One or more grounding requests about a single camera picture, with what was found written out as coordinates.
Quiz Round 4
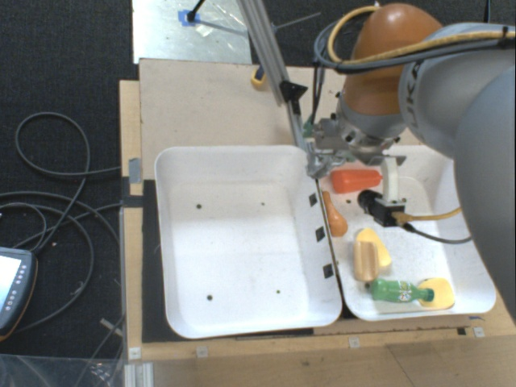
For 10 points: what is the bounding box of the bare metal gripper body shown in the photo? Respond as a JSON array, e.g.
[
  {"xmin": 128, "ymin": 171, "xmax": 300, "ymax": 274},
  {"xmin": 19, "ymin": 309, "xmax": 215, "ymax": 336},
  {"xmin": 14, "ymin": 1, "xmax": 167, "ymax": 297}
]
[{"xmin": 309, "ymin": 115, "xmax": 404, "ymax": 165}]

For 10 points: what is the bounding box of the orange carrot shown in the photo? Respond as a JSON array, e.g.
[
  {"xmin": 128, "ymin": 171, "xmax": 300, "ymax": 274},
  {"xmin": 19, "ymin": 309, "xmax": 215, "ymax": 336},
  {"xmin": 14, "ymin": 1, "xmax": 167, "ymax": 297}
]
[{"xmin": 331, "ymin": 169, "xmax": 383, "ymax": 194}]

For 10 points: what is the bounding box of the orange pear-shaped toy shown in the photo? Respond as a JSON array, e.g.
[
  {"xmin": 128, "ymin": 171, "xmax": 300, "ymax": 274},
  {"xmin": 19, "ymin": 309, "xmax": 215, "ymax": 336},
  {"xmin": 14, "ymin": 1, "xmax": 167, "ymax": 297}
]
[{"xmin": 322, "ymin": 190, "xmax": 349, "ymax": 239}]

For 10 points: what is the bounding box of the yellow wedge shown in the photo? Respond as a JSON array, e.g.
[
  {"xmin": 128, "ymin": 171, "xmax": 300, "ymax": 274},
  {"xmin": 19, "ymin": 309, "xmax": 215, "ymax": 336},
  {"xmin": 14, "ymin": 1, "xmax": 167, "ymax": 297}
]
[{"xmin": 357, "ymin": 227, "xmax": 393, "ymax": 270}]

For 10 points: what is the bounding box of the tan bread bun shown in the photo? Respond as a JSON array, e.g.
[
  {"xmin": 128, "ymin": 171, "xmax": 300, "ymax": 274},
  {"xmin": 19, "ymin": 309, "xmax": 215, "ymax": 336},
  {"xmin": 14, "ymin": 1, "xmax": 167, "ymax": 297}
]
[{"xmin": 352, "ymin": 239, "xmax": 381, "ymax": 284}]

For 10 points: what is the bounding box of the white plastic tray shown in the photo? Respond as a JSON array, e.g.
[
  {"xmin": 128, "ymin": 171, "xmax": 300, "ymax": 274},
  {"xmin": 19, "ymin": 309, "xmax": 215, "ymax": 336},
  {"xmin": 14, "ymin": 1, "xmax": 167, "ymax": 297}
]
[
  {"xmin": 318, "ymin": 143, "xmax": 497, "ymax": 323},
  {"xmin": 154, "ymin": 144, "xmax": 343, "ymax": 340}
]

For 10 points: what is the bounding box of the pale wood board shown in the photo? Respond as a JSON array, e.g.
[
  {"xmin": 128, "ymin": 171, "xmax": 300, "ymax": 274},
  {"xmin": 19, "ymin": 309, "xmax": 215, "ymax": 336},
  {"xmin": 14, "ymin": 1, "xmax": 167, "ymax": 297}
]
[{"xmin": 119, "ymin": 57, "xmax": 510, "ymax": 361}]

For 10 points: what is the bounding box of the green plastic bottle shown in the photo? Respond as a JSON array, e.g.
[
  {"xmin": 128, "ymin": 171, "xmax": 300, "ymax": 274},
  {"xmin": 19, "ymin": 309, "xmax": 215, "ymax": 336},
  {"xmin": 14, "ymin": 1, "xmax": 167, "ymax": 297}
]
[{"xmin": 369, "ymin": 277, "xmax": 436, "ymax": 303}]

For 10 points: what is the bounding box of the yellow round slice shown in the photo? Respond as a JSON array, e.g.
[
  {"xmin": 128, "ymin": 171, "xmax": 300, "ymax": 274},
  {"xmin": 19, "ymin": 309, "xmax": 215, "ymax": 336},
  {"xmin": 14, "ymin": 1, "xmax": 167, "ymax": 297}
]
[{"xmin": 417, "ymin": 277, "xmax": 456, "ymax": 311}]

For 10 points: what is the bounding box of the black cylinder on white bracket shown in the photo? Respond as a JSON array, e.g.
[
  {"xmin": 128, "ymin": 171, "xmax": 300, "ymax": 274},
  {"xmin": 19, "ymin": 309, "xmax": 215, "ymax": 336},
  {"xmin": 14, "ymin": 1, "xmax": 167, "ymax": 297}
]
[{"xmin": 356, "ymin": 156, "xmax": 407, "ymax": 228}]

